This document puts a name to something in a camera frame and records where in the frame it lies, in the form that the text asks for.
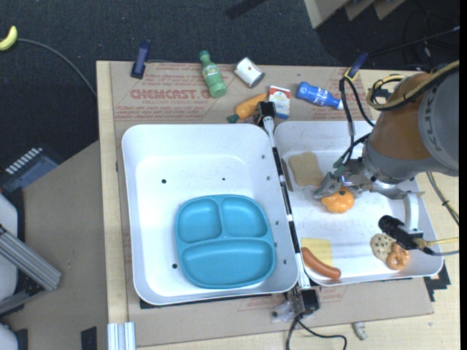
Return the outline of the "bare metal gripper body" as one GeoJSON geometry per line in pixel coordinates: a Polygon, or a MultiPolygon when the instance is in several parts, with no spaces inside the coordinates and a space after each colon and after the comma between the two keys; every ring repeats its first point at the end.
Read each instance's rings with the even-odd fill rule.
{"type": "Polygon", "coordinates": [[[363,185],[366,191],[379,193],[387,198],[402,198],[402,190],[398,187],[400,181],[391,178],[364,157],[351,159],[345,166],[343,187],[363,185]]]}

